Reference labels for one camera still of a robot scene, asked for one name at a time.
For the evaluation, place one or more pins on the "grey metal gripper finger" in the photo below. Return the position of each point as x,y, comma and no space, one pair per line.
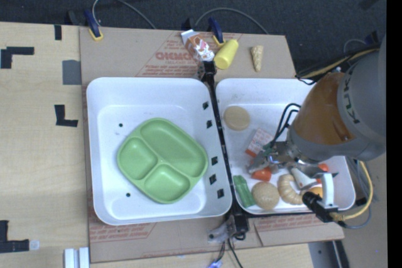
257,163
274,168

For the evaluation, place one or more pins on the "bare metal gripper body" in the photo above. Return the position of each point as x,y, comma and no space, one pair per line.
284,152

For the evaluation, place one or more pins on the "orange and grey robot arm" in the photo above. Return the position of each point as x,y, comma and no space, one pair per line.
339,116

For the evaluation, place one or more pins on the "orange carrot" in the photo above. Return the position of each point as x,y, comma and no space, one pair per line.
263,175

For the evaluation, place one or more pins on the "orange and white packet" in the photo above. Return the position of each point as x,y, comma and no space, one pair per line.
259,139

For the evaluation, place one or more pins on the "beige croissant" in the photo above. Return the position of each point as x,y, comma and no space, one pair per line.
285,189

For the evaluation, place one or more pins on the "tan bread roll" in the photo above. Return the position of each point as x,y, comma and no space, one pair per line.
265,195

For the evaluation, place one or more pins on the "green bean pods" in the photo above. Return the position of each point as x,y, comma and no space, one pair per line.
243,191

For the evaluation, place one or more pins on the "red-orange small toy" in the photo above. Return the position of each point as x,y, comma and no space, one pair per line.
324,167

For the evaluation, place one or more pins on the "orange round fruit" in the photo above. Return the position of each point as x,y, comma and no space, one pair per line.
316,191

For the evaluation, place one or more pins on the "tan round biscuit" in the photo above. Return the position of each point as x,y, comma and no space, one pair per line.
236,118

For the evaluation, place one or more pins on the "white plastic tray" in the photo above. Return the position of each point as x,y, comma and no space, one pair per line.
150,94
270,97

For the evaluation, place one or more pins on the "green divided plate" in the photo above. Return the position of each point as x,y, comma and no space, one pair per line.
161,160

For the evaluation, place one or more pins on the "beige ice cream cone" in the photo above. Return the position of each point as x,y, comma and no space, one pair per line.
257,56

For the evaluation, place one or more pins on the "yellow bottle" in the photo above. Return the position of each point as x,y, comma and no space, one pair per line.
226,54

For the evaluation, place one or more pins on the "white and orange carton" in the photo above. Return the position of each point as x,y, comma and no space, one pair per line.
198,46

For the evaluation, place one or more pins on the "brown cardboard board red print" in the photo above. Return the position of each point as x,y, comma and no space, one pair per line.
132,53

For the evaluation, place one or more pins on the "black cylinder on white bracket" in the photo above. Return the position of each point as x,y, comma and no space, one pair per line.
326,194

